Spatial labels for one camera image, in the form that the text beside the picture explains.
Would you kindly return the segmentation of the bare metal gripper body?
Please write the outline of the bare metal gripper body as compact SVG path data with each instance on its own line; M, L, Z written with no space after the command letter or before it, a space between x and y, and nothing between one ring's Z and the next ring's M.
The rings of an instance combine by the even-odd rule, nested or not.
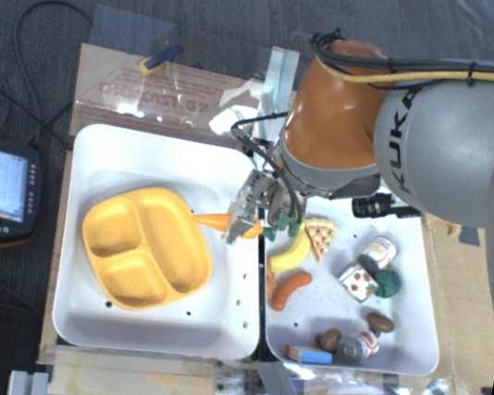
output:
M253 169L241 185L229 213L246 219L262 218L269 227L298 231L305 203L286 179L270 170Z

